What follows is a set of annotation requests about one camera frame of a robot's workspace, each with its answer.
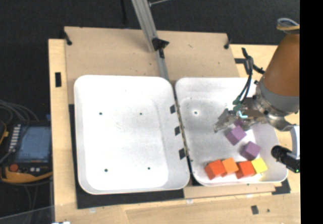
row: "empty white tray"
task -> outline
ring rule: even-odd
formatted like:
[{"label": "empty white tray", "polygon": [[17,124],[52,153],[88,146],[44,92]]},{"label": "empty white tray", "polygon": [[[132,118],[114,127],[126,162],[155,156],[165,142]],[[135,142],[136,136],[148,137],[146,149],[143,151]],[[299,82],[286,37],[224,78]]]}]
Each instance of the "empty white tray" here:
[{"label": "empty white tray", "polygon": [[[279,144],[275,129],[269,124],[256,124],[247,136],[233,146],[224,131],[214,133],[213,126],[225,108],[233,109],[232,101],[242,91],[246,78],[183,78],[176,83],[179,111],[184,128],[188,154],[195,179],[205,186],[224,184],[281,182],[287,177],[286,167],[276,162],[271,149]],[[255,85],[249,95],[255,94]],[[217,159],[233,157],[236,162],[246,161],[240,150],[248,141],[258,144],[268,170],[253,177],[237,179],[235,174],[210,180],[204,167]]]},{"label": "empty white tray", "polygon": [[167,80],[86,75],[76,80],[74,98],[78,179],[86,192],[186,186],[190,173]]}]

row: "block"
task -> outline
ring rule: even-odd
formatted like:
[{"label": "block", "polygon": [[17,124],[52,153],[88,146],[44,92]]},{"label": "block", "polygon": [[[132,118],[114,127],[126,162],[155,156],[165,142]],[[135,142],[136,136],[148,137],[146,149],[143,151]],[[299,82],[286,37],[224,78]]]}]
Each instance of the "block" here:
[{"label": "block", "polygon": [[268,167],[266,163],[263,161],[262,157],[252,160],[251,163],[257,174],[263,173],[268,170]]},{"label": "block", "polygon": [[226,173],[226,169],[220,159],[207,164],[204,170],[210,180]]},{"label": "block", "polygon": [[241,119],[236,119],[234,122],[233,122],[233,124],[235,125],[235,126],[243,126],[243,121],[241,120]]},{"label": "block", "polygon": [[246,145],[244,145],[241,149],[240,155],[246,158],[247,160],[255,159],[260,152],[260,146],[249,141]]},{"label": "block", "polygon": [[230,130],[225,136],[231,142],[232,145],[236,145],[239,141],[246,137],[247,134],[242,129],[242,127],[238,125],[232,130]]},{"label": "block", "polygon": [[226,169],[226,173],[222,174],[222,177],[225,177],[226,175],[232,174],[239,170],[237,163],[232,157],[222,160],[222,164]]},{"label": "block", "polygon": [[256,174],[251,161],[237,163],[239,170],[236,172],[237,179],[251,177]]}]

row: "electronic device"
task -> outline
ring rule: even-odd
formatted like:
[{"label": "electronic device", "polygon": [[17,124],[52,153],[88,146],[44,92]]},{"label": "electronic device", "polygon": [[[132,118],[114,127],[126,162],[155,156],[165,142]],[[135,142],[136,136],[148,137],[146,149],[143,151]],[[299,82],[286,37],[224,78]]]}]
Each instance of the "electronic device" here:
[{"label": "electronic device", "polygon": [[30,183],[52,175],[51,126],[48,121],[17,122],[8,137],[1,179]]}]

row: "yellow block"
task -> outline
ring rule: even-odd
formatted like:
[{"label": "yellow block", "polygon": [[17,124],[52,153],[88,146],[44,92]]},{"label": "yellow block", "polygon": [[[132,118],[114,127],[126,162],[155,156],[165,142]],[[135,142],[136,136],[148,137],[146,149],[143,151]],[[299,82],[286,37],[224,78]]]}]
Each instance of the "yellow block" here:
[{"label": "yellow block", "polygon": [[268,167],[266,165],[266,163],[263,161],[263,159],[260,158],[256,158],[254,160],[251,161],[254,170],[256,171],[257,174],[265,172],[266,170],[268,170]]}]

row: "purple block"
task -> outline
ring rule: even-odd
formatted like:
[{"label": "purple block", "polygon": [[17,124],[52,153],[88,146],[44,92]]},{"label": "purple block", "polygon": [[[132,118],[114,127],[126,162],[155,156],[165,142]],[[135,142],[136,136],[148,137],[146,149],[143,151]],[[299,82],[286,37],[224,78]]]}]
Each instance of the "purple block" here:
[{"label": "purple block", "polygon": [[231,142],[232,145],[236,145],[241,141],[245,136],[246,132],[241,128],[241,126],[236,126],[230,132],[226,134],[227,139]]},{"label": "purple block", "polygon": [[243,126],[243,121],[241,119],[236,119],[233,123],[235,126]]},{"label": "purple block", "polygon": [[255,159],[260,152],[260,146],[249,141],[245,146],[243,146],[240,155],[246,158],[247,160]]}]

